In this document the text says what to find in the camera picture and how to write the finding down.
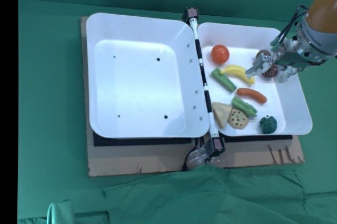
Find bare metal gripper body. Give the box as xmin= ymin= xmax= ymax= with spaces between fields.
xmin=273 ymin=32 xmax=321 ymax=71

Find brown round toy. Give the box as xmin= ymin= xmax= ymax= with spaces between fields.
xmin=255 ymin=49 xmax=272 ymax=61

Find dark red speckled doughnut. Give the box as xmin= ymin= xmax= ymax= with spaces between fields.
xmin=262 ymin=63 xmax=279 ymax=79

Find yellow banana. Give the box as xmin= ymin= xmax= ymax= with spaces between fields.
xmin=219 ymin=64 xmax=256 ymax=85

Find white plastic tray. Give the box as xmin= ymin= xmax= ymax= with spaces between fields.
xmin=196 ymin=22 xmax=313 ymax=138
xmin=85 ymin=12 xmax=211 ymax=139

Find orange toy sausage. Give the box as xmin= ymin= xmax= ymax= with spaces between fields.
xmin=236 ymin=87 xmax=267 ymax=104

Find green toy celery stick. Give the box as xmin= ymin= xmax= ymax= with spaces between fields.
xmin=211 ymin=67 xmax=237 ymax=93

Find orange toy tomato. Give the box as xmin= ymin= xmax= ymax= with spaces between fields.
xmin=210 ymin=44 xmax=230 ymax=65

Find green toy bean pods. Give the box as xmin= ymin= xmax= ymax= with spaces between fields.
xmin=231 ymin=95 xmax=258 ymax=118

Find green broccoli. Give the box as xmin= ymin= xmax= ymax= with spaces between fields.
xmin=259 ymin=115 xmax=278 ymax=135

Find tan chocolate chip biscuit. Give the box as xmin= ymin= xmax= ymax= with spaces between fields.
xmin=227 ymin=108 xmax=249 ymax=130

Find black and white thin rod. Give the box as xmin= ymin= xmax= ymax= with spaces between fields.
xmin=189 ymin=17 xmax=220 ymax=140

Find tan toy sandwich triangle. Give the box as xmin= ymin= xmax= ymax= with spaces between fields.
xmin=212 ymin=101 xmax=233 ymax=129

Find brown cardboard board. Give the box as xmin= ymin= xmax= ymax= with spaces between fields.
xmin=80 ymin=16 xmax=305 ymax=178

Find green cloth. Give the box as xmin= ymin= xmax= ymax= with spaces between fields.
xmin=103 ymin=164 xmax=337 ymax=224

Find black block with wires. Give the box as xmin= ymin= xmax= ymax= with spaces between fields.
xmin=203 ymin=137 xmax=225 ymax=158
xmin=182 ymin=7 xmax=200 ymax=24

